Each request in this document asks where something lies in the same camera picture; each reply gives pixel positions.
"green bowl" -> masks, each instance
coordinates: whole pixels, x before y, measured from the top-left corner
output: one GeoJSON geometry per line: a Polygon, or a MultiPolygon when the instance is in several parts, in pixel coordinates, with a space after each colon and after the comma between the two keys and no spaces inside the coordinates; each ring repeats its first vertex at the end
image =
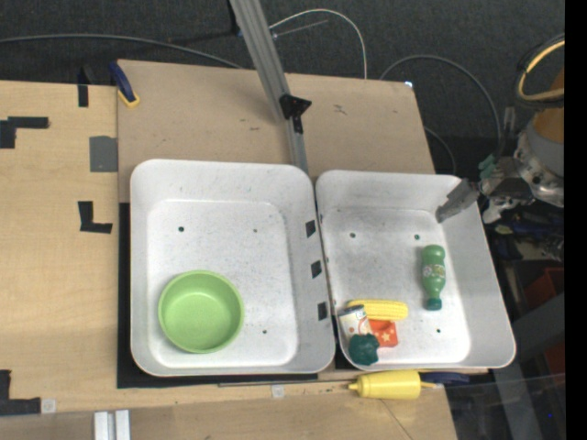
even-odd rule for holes
{"type": "Polygon", "coordinates": [[[192,270],[171,280],[159,298],[163,333],[179,348],[216,352],[237,337],[244,319],[237,288],[209,270],[192,270]]]}

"bottle label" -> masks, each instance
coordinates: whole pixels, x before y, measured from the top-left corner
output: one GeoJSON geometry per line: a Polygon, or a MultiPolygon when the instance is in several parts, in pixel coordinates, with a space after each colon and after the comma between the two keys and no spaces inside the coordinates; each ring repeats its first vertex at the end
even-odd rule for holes
{"type": "Polygon", "coordinates": [[[424,277],[439,277],[444,279],[447,275],[447,272],[444,269],[444,266],[441,264],[426,264],[422,268],[422,275],[424,277]]]}

